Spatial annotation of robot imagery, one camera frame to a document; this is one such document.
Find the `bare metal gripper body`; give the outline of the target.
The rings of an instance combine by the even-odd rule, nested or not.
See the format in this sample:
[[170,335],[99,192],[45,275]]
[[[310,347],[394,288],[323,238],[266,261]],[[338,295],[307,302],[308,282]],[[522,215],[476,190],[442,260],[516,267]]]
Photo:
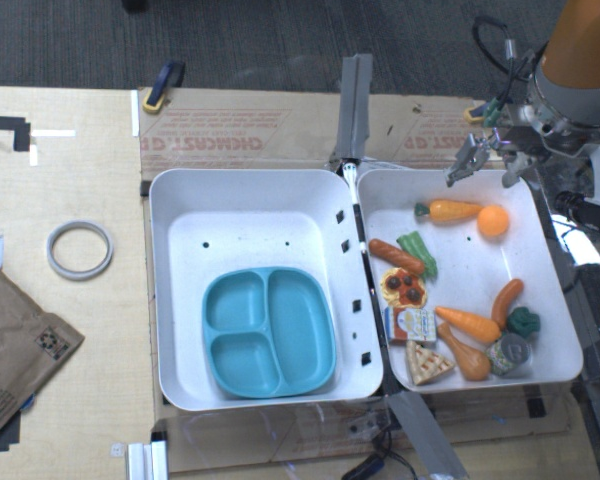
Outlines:
[[492,128],[490,145],[501,158],[505,152],[527,153],[533,165],[561,155],[588,158],[600,169],[600,126],[573,122],[544,103],[506,104]]

